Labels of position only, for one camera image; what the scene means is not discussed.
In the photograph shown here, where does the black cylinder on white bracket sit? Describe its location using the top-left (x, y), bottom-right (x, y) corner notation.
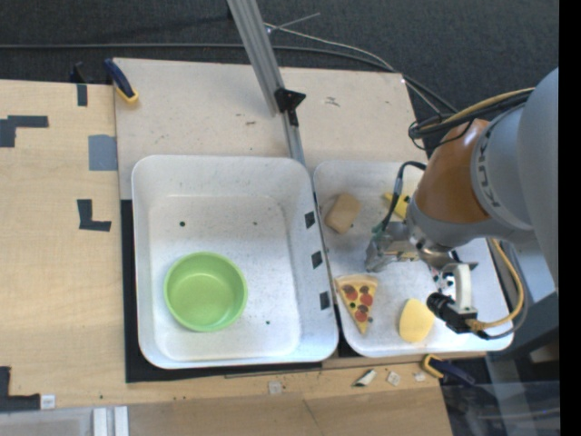
top-left (426, 261), bottom-right (479, 334)

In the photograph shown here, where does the pale wood board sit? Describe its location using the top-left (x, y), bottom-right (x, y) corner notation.
top-left (112, 56), bottom-right (487, 383)

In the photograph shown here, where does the yellow block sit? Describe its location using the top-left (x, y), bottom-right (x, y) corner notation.
top-left (383, 191), bottom-right (412, 221)

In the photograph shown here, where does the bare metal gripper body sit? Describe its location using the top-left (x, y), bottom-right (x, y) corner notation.
top-left (374, 221), bottom-right (456, 267)

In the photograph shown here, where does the pizza slice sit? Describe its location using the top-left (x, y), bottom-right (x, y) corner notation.
top-left (334, 273), bottom-right (379, 336)

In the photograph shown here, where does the yellow round biscuit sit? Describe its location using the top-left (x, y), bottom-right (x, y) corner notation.
top-left (398, 298), bottom-right (437, 344)

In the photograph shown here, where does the white plastic tray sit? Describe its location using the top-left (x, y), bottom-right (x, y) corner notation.
top-left (311, 159), bottom-right (516, 359)
top-left (131, 154), bottom-right (340, 371)

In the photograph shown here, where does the green bowl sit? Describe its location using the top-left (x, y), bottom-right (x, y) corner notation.
top-left (162, 251), bottom-right (250, 333)

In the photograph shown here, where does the tan bread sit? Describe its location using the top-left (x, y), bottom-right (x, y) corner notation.
top-left (323, 192), bottom-right (363, 236)

